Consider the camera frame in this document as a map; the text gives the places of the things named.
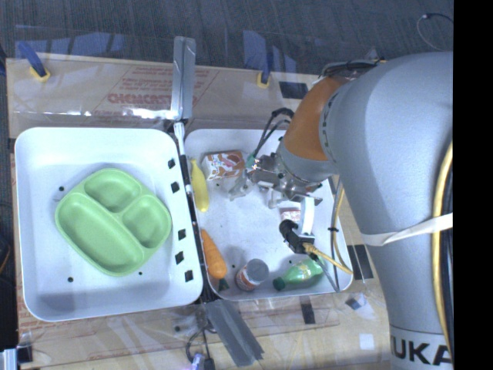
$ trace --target robotic arm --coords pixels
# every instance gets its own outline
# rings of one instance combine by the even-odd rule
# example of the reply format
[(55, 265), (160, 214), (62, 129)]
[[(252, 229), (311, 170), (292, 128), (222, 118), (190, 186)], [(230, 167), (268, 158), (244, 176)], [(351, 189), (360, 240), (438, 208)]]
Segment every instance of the robotic arm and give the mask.
[(381, 245), (436, 219), (437, 179), (452, 142), (452, 76), (452, 53), (434, 52), (391, 60), (350, 82), (325, 77), (277, 151), (247, 173), (280, 193), (278, 201), (301, 201), (339, 175), (381, 281), (395, 370), (453, 366), (453, 324), (446, 330), (435, 302), (431, 230)]

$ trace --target plastic bottle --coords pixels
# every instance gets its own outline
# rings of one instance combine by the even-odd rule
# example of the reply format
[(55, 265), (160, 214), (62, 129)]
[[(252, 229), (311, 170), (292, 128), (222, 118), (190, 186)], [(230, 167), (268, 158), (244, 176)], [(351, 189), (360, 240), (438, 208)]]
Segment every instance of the plastic bottle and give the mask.
[(269, 266), (261, 259), (252, 259), (236, 273), (236, 285), (243, 291), (252, 291), (269, 277)]
[(308, 257), (291, 266), (282, 277), (273, 281), (273, 285), (278, 291), (282, 291), (288, 284), (300, 284), (309, 281), (323, 272), (322, 267)]

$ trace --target green bottle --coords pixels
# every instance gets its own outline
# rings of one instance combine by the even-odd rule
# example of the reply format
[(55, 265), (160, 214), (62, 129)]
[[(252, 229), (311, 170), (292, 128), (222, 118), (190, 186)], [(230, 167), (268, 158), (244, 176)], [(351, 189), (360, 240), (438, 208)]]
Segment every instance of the green bottle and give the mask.
[(282, 277), (276, 278), (273, 285), (278, 291), (282, 291), (288, 284), (300, 284), (309, 281), (323, 272), (322, 267), (316, 261), (307, 257), (304, 261), (291, 266)]

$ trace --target small box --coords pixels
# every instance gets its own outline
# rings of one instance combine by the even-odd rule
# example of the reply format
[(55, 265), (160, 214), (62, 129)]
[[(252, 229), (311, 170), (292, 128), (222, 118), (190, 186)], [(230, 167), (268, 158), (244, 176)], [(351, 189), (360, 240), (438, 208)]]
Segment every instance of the small box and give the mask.
[(206, 180), (238, 177), (245, 169), (245, 160), (239, 150), (208, 153), (202, 161)]

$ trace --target can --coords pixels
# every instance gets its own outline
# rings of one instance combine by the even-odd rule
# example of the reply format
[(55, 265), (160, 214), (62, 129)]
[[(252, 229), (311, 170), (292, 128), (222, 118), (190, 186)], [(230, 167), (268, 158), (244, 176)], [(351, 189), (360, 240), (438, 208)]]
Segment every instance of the can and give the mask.
[(236, 273), (235, 282), (242, 291), (252, 291), (268, 277), (269, 266), (261, 259), (252, 259)]

